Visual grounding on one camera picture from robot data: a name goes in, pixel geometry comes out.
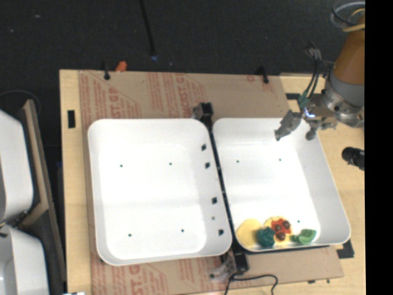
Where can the light green toy vegetable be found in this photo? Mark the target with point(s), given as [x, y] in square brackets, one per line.
[305, 237]

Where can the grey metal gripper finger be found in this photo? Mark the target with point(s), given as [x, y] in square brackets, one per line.
[288, 124]
[311, 133]

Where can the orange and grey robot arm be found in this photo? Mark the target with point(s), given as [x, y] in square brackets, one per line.
[350, 60]

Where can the brown cardboard board red print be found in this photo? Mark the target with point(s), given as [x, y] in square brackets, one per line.
[172, 92]

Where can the white plastic tray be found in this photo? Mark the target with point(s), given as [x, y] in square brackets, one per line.
[153, 192]
[270, 183]

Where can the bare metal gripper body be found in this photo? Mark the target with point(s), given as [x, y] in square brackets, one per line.
[333, 107]

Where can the dark green broccoli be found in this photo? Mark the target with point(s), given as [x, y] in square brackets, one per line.
[266, 237]

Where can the yellow round biscuit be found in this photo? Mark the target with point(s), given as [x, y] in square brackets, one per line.
[246, 233]

